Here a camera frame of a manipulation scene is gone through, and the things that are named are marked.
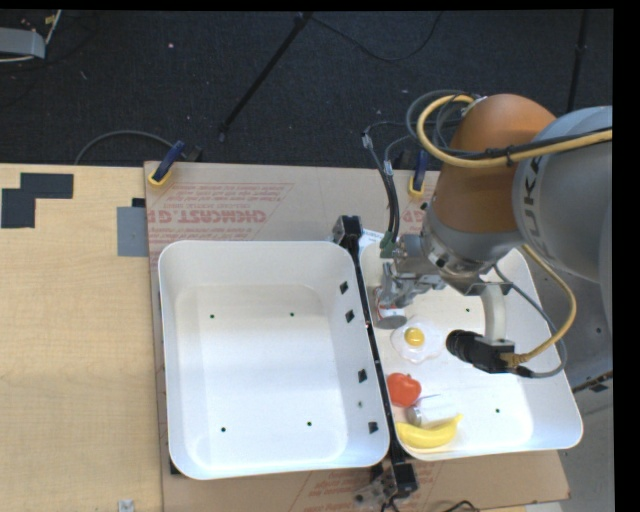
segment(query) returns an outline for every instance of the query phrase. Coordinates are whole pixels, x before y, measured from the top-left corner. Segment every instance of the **metal bracket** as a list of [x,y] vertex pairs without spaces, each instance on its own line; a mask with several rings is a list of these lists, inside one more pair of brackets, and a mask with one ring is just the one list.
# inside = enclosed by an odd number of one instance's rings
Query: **metal bracket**
[[133,500],[118,501],[118,512],[135,512],[135,507],[133,506]]
[[45,44],[37,32],[18,28],[0,27],[0,53],[33,56],[44,59]]
[[391,468],[375,477],[369,484],[356,491],[355,501],[360,509],[378,512],[395,496],[398,487]]
[[[367,289],[364,282],[364,276],[362,274],[362,267],[360,266],[360,244],[359,239],[363,234],[362,224],[360,217],[357,216],[341,216],[333,227],[333,240],[335,243],[343,247],[351,255],[353,264],[356,271],[356,278],[358,280],[358,288],[360,290],[360,300],[362,302],[362,311],[367,326],[367,334],[369,335],[369,344],[371,346],[371,353],[376,368],[376,376],[378,378],[378,384],[380,388],[380,394],[382,395],[382,403],[384,404],[385,416],[387,419],[387,427],[389,429],[389,458],[391,459],[391,477],[393,479],[393,487],[395,488],[394,495],[392,497],[404,498],[409,496],[413,491],[418,489],[418,482],[413,471],[413,466],[405,461],[406,453],[398,440],[395,424],[393,422],[393,412],[391,410],[391,401],[387,392],[387,385],[385,383],[384,371],[382,370],[382,364],[380,363],[380,354],[378,352],[378,344],[376,343],[375,334],[373,332],[373,322],[371,320],[371,313],[369,311],[369,302],[367,299]],[[368,492],[376,494],[376,486]],[[383,487],[390,489],[391,484],[386,482]]]

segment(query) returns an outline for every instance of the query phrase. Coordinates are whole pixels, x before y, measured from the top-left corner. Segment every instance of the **white bin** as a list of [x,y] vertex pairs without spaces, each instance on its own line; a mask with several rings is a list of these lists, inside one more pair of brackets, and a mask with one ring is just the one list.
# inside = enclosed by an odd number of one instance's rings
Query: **white bin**
[[[382,262],[374,240],[361,241],[360,260],[368,293],[380,286]],[[527,263],[517,250],[512,250],[499,265],[502,272],[539,302]],[[488,281],[499,281],[495,272]],[[516,352],[526,353],[539,346],[550,335],[545,320],[514,290],[505,296],[506,338],[515,342]],[[479,297],[463,296],[447,286],[416,296],[407,306],[408,317],[420,315],[428,322],[433,343],[445,344],[454,329],[484,333],[485,317]],[[582,419],[571,387],[563,372],[549,378],[527,379],[512,374],[489,374],[442,350],[437,357],[413,364],[402,358],[393,347],[391,330],[375,328],[377,347],[385,375],[409,373],[422,385],[422,394],[435,396],[422,400],[428,413],[437,415],[439,407],[461,413],[456,437],[444,446],[432,449],[403,448],[413,457],[438,461],[494,455],[568,449],[582,437]],[[542,372],[560,363],[555,346],[529,361],[525,366]],[[407,410],[392,406],[394,421],[407,422]]]
[[200,480],[368,467],[389,447],[350,255],[180,241],[158,263],[169,451]]

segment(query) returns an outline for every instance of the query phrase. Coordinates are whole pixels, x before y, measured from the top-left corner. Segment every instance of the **black cable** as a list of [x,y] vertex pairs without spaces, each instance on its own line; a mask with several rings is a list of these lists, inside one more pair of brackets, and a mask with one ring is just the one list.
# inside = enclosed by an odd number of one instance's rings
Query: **black cable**
[[[161,144],[164,144],[165,146],[168,146],[169,148],[173,147],[173,144],[171,142],[169,142],[168,140],[163,139],[162,137],[158,137],[157,135],[154,135],[153,133],[143,132],[143,131],[139,131],[139,130],[116,130],[116,131],[113,131],[113,132],[108,132],[108,133],[105,133],[103,135],[100,135],[99,137],[96,137],[95,139],[90,141],[84,148],[82,148],[82,150],[80,150],[80,153],[78,153],[78,156],[76,157],[75,161],[73,162],[73,165],[78,165],[78,163],[80,162],[80,160],[82,159],[84,154],[89,149],[91,149],[93,146],[95,146],[98,142],[101,142],[101,141],[103,141],[105,139],[108,139],[110,137],[115,137],[115,136],[119,136],[119,135],[135,135],[135,136],[139,136],[139,137],[147,137],[149,139],[153,139],[153,140],[155,140],[157,142],[160,142]],[[187,159],[187,156],[184,153],[180,153],[180,155],[185,160]]]
[[[595,133],[599,133],[608,129],[610,128],[592,130],[589,132],[577,133],[575,135],[561,135],[558,137],[551,137],[548,139],[541,139],[533,142],[528,142],[526,144],[516,144],[513,146],[508,146],[506,148],[487,148],[484,151],[458,151],[456,152],[456,154],[459,158],[463,158],[465,160],[484,160],[488,158],[509,156],[513,153],[521,153],[524,151],[546,148],[546,147],[552,146],[553,144],[558,144],[561,142],[570,142],[572,140],[578,140],[578,139],[581,139],[582,137],[593,135]],[[451,153],[450,149],[445,150],[445,152],[449,154],[453,154]]]
[[569,88],[569,100],[567,102],[567,112],[571,112],[574,107],[576,92],[578,90],[578,78],[580,77],[580,68],[582,65],[582,57],[587,50],[587,25],[589,23],[589,9],[582,9],[580,17],[580,32],[578,33],[578,42],[576,43],[576,55],[573,63],[573,74],[571,75],[571,86]]
[[398,510],[397,505],[395,504],[395,498],[392,497],[389,501],[387,501],[386,503],[382,504],[382,507],[380,507],[380,512],[384,512],[385,510],[387,510],[388,508],[393,509],[394,512],[400,512],[400,510]]
[[378,60],[381,60],[383,62],[399,62],[401,60],[405,60],[405,59],[408,59],[410,57],[413,57],[415,54],[417,54],[422,49],[424,49],[425,46],[427,46],[427,44],[429,43],[431,37],[433,36],[433,32],[434,32],[434,30],[436,28],[436,25],[440,21],[440,17],[442,16],[443,13],[444,13],[444,11],[440,11],[437,14],[435,21],[431,25],[431,30],[429,31],[429,34],[427,35],[427,38],[422,42],[422,44],[418,48],[416,48],[414,51],[412,51],[411,53],[409,53],[408,55],[405,55],[403,57],[381,57],[380,55],[376,55],[375,53],[373,53],[371,50],[366,48],[364,45],[362,45],[359,41],[357,41],[353,37],[349,36],[348,34],[345,34],[344,32],[338,30],[335,27],[332,27],[327,22],[319,20],[318,18],[315,17],[315,15],[311,19],[314,20],[316,23],[322,25],[323,27],[328,28],[329,30],[335,32],[336,34],[338,34],[338,35],[344,37],[345,39],[347,39],[348,41],[352,42],[358,48],[360,48],[364,53],[366,53],[370,57],[373,57],[374,59],[378,59]]
[[402,126],[402,123],[396,123],[393,121],[378,121],[372,125],[367,126],[362,132],[362,137],[364,146],[369,151],[369,154],[376,164],[376,168],[380,173],[380,177],[382,178],[382,182],[387,193],[387,201],[389,203],[389,224],[387,227],[387,231],[391,233],[392,236],[393,233],[395,233],[395,236],[397,236],[397,233],[400,229],[400,206],[398,204],[398,195],[395,189],[395,184],[393,182],[393,176],[387,174],[385,166],[382,162],[380,162],[380,159],[378,158],[378,155],[373,148],[373,140],[369,135],[369,132],[373,128],[382,125]]
[[471,507],[471,512],[480,512],[479,508],[476,508],[473,503],[468,500],[462,500],[456,503],[453,507],[448,508],[447,510],[443,510],[442,512],[453,512],[454,510],[458,510],[460,507]]
[[404,142],[405,140],[414,140],[411,135],[405,135],[404,137],[400,137],[399,139],[394,140],[393,142],[391,142],[385,149],[384,149],[384,159],[386,160],[390,160],[390,152],[391,152],[391,148],[393,146],[395,146],[396,144],[400,144],[401,142]]
[[[427,103],[427,102],[431,102],[432,98],[440,98],[442,96],[447,96],[447,95],[451,95],[451,94],[465,94],[464,91],[461,91],[459,89],[440,89],[440,90],[436,90],[436,91],[432,91],[432,92],[428,92],[426,94],[423,94],[422,96],[416,98],[415,100],[413,100],[413,102],[411,103],[411,105],[409,105],[409,108],[407,109],[407,112],[405,114],[405,126],[407,127],[407,131],[416,139],[418,140],[418,134],[416,133],[416,131],[414,130],[414,126],[417,124],[417,120],[414,121],[413,120],[413,115],[414,112],[416,111],[416,109],[418,108],[418,106],[420,106],[423,103]],[[429,123],[433,123],[432,121],[426,121],[425,124],[429,124]]]
[[27,96],[32,90],[33,88],[38,85],[39,80],[33,80],[20,94],[18,94],[15,98],[12,98],[11,100],[7,101],[6,103],[0,103],[0,109],[3,108],[8,108],[11,107],[13,105],[15,105],[16,103],[18,103],[22,98],[24,98],[25,96]]
[[[435,128],[434,128],[435,135],[437,136],[438,139],[440,139],[440,142],[442,143],[442,145],[437,147],[443,151],[447,151],[447,150],[455,151],[456,154],[458,153],[458,151],[450,149],[449,145],[447,144],[447,141],[444,139],[442,135],[442,127],[444,126],[444,123],[449,120],[449,117],[451,117],[453,114],[455,114],[456,112],[461,112],[463,109],[468,108],[469,104],[466,102],[463,102],[463,106],[459,105],[460,101],[458,100],[458,97],[461,95],[472,96],[471,94],[466,92],[458,92],[458,93],[452,94],[451,98],[449,98],[449,101],[447,101],[444,105],[442,105],[438,109],[438,113],[436,114]],[[458,125],[460,121],[462,121],[462,117],[457,119],[455,124]]]
[[[58,26],[58,28],[56,28],[56,32],[55,32],[55,37],[52,39],[52,41],[56,44],[56,46],[60,45],[60,36],[63,35],[66,31],[79,26],[80,28],[82,28],[83,30],[85,30],[86,32],[88,32],[88,34],[82,38],[82,40],[77,43],[76,45],[73,46],[73,48],[71,48],[67,53],[58,56],[55,59],[49,59],[48,58],[48,54],[50,53],[50,47],[51,45],[47,46],[47,57],[45,57],[44,61],[41,60],[29,60],[29,61],[24,61],[24,62],[15,62],[15,63],[7,63],[5,64],[4,67],[0,67],[0,73],[2,74],[16,74],[16,73],[25,73],[25,72],[30,72],[30,71],[40,71],[44,68],[48,68],[53,66],[54,64],[57,64],[59,62],[62,62],[66,59],[68,59],[69,57],[71,57],[72,55],[74,55],[76,52],[80,51],[81,49],[83,49],[85,46],[87,46],[99,33],[101,30],[101,26],[99,23],[99,17],[100,14],[91,11],[92,14],[90,16],[85,16],[86,18],[92,18],[95,23],[93,24],[94,26],[92,27],[88,27],[85,26],[84,24],[80,23],[79,19],[81,19],[82,17],[79,16],[66,16],[65,12],[62,12],[62,17],[60,18],[60,25]],[[69,26],[64,26],[64,20],[66,18],[71,18],[73,20],[73,24],[69,25]]]

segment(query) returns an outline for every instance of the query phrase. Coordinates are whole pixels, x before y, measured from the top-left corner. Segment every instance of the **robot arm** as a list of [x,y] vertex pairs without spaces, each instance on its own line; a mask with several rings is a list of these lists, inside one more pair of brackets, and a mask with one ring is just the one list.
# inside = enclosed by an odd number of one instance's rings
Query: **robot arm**
[[[438,147],[426,136],[425,121],[452,101],[465,114],[450,146]],[[556,119],[512,94],[433,102],[416,131],[443,166],[420,233],[400,236],[393,262],[384,264],[380,305],[402,308],[444,286],[482,295],[482,276],[522,246],[549,269],[600,283],[612,328],[611,126],[611,107]]]

